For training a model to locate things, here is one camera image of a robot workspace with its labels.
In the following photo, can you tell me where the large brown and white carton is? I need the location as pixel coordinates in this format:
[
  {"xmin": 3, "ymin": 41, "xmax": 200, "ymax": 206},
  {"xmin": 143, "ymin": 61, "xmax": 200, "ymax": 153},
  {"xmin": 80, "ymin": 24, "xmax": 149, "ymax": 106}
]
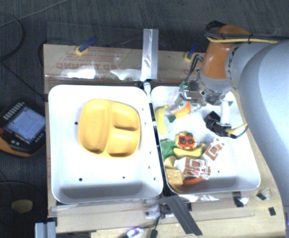
[{"xmin": 182, "ymin": 156, "xmax": 212, "ymax": 181}]

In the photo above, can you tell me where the black cylinder on white bracket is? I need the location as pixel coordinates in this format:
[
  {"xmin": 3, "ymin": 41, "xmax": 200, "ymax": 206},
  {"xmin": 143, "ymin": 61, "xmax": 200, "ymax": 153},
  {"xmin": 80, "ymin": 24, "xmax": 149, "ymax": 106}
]
[{"xmin": 204, "ymin": 100, "xmax": 234, "ymax": 137}]

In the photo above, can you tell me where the yellow banana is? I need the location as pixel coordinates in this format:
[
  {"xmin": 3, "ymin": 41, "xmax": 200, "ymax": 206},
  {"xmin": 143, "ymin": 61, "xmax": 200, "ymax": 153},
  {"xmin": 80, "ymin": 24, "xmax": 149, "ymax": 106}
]
[{"xmin": 154, "ymin": 105, "xmax": 169, "ymax": 136}]

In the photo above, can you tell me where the tan bread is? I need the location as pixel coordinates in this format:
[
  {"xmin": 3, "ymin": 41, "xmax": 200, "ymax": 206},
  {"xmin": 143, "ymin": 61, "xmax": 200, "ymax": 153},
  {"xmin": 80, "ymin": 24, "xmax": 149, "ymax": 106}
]
[{"xmin": 164, "ymin": 156, "xmax": 177, "ymax": 170}]

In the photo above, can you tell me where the pizza slice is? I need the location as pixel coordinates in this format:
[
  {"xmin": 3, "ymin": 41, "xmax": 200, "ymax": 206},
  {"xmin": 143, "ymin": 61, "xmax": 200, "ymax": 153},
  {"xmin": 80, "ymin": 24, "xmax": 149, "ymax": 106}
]
[{"xmin": 174, "ymin": 131, "xmax": 198, "ymax": 151}]

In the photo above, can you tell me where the white plastic tray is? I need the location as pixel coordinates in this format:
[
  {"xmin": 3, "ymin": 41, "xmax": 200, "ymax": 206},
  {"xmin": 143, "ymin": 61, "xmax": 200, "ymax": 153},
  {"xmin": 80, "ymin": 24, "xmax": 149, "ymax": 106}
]
[
  {"xmin": 47, "ymin": 84, "xmax": 164, "ymax": 205},
  {"xmin": 150, "ymin": 85, "xmax": 261, "ymax": 196}
]

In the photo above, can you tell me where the yellow biscuit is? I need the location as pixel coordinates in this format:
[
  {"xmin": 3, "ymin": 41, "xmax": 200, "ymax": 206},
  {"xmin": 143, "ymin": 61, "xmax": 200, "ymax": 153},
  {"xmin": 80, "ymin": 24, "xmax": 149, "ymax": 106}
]
[{"xmin": 165, "ymin": 167, "xmax": 184, "ymax": 186}]

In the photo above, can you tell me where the brown cardboard board, red print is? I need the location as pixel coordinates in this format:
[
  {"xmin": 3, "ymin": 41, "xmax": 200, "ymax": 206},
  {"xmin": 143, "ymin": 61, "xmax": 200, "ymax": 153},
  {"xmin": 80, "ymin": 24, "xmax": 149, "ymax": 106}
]
[{"xmin": 43, "ymin": 43, "xmax": 286, "ymax": 234}]

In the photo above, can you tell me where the orange carrot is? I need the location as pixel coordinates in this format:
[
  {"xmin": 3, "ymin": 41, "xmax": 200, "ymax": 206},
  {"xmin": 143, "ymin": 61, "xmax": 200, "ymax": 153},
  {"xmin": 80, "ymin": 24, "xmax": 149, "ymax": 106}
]
[{"xmin": 168, "ymin": 101, "xmax": 192, "ymax": 123}]

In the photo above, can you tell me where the small brown and white carton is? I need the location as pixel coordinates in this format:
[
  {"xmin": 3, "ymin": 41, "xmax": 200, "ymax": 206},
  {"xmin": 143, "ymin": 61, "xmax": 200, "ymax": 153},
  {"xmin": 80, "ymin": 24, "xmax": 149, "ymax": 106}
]
[{"xmin": 204, "ymin": 137, "xmax": 225, "ymax": 162}]

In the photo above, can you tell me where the yellow-green banana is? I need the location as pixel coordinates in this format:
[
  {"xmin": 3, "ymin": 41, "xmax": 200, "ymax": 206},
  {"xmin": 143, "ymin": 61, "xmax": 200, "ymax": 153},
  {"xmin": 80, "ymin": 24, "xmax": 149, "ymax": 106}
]
[{"xmin": 172, "ymin": 143, "xmax": 207, "ymax": 159}]

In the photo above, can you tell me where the red sausage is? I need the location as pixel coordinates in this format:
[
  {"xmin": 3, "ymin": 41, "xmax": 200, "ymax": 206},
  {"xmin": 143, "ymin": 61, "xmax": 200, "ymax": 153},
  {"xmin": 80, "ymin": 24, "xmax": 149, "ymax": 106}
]
[{"xmin": 182, "ymin": 177, "xmax": 204, "ymax": 187}]

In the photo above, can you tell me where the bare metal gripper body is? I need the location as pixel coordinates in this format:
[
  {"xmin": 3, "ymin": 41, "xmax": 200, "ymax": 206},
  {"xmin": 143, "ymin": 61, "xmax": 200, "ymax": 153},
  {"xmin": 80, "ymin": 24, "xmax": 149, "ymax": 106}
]
[{"xmin": 183, "ymin": 81, "xmax": 232, "ymax": 107}]

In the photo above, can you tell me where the yellow divided plate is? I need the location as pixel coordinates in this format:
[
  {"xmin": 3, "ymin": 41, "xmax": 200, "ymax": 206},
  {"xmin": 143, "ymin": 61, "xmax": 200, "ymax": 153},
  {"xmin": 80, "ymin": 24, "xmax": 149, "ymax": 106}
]
[{"xmin": 77, "ymin": 99, "xmax": 142, "ymax": 158}]

